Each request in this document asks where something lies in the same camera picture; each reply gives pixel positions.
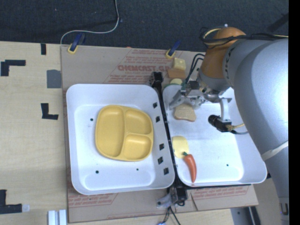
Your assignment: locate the black cylinder on white bracket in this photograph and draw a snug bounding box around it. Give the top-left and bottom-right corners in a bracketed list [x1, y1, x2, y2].
[208, 97, 233, 133]

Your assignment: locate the yellow cheese wedge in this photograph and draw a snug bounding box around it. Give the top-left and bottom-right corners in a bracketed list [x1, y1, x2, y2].
[172, 57, 187, 70]

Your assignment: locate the orange carrot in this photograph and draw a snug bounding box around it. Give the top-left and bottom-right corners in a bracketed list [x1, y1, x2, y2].
[182, 151, 197, 183]

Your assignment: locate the tan bread slice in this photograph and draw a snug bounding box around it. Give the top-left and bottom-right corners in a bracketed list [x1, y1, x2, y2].
[172, 103, 197, 122]

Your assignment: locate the pale yellow flat oval piece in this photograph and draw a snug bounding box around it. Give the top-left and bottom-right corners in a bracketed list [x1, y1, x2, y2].
[171, 135, 190, 159]

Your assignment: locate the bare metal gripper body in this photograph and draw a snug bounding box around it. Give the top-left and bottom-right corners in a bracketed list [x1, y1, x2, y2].
[180, 80, 233, 109]

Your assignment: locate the black block with thin wires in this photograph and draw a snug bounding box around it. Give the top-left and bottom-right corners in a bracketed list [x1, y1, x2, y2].
[150, 71, 164, 88]
[167, 186, 188, 206]

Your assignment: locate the yellow divided plate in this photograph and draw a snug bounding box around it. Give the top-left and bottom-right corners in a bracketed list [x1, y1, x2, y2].
[94, 105, 155, 162]

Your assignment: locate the white plastic tray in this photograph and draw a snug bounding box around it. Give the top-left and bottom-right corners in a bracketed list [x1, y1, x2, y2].
[162, 83, 268, 188]
[66, 83, 176, 195]

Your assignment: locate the brown cardboard board red print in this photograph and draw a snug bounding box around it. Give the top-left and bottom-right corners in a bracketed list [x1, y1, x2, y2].
[60, 45, 259, 224]

